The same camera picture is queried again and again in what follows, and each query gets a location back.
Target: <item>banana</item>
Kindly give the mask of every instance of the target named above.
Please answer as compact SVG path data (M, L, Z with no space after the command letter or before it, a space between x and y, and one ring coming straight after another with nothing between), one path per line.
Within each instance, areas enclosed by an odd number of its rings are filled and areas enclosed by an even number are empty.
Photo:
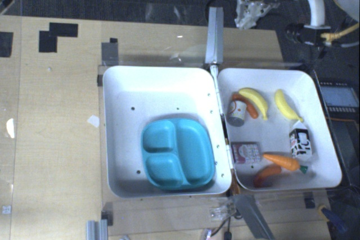
M259 92L251 88L242 88L238 91L238 93L245 98L253 101L260 110L260 112L263 114L263 119L268 120L268 116L266 115L266 113L268 112L268 103L266 102L264 97L259 94Z
M300 120L303 122L304 120L287 104L284 93L281 89L276 90L275 92L275 103L277 108L279 108L280 112L288 119Z

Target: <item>blue divided plate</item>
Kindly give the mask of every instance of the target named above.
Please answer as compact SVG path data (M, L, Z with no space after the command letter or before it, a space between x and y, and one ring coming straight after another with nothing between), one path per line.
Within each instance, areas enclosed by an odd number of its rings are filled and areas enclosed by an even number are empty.
M194 189L208 184L214 176L211 142L197 121L154 121L142 132L141 149L146 176L160 189Z

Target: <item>carrot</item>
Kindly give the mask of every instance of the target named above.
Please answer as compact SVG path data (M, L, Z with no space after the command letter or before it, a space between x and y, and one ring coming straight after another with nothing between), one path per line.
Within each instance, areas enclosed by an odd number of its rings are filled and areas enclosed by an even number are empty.
M254 187L260 188L263 186L263 182L272 175L277 175L281 173L281 167L279 165L273 164L266 166L263 170L260 170L254 178Z
M238 93L234 93L232 95L232 100L239 100L239 101L242 101L243 103L246 104L246 110L247 112L249 113L249 115L251 116L251 118L258 118L259 117L259 114L256 110L256 108L254 107L254 105L247 99L245 98L244 96L238 94Z
M280 165L281 167L288 169L290 171L295 171L297 169L300 169L299 162L291 157L286 157L282 155L273 155L273 154L263 154L263 157L267 160L270 160L274 162L277 165Z

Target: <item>can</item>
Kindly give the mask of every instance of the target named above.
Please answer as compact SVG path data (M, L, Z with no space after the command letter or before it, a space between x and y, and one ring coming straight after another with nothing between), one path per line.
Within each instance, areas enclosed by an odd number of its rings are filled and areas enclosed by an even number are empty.
M240 100L233 100L229 104L227 120L232 126L240 127L245 122L246 104Z

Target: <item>small box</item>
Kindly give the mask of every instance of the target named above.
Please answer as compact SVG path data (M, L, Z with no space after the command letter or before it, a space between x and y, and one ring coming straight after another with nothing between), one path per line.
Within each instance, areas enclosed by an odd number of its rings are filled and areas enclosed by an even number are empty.
M312 155L309 131L300 121L292 127L290 136L290 147L293 158L306 161Z
M259 147L256 143L231 143L235 164L253 164L260 162Z

